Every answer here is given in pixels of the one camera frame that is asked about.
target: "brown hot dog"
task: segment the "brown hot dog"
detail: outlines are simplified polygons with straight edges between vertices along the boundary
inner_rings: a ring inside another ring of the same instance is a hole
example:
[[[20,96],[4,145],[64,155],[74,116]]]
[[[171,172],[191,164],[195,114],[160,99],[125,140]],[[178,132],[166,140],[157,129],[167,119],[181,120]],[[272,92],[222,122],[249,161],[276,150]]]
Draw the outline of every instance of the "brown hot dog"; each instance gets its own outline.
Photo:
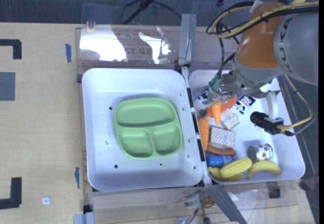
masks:
[[[216,148],[212,145],[207,145],[206,152],[209,154],[224,155],[224,156],[231,156],[231,157],[236,155],[236,151],[234,149],[231,149],[231,148],[220,149],[220,148]]]

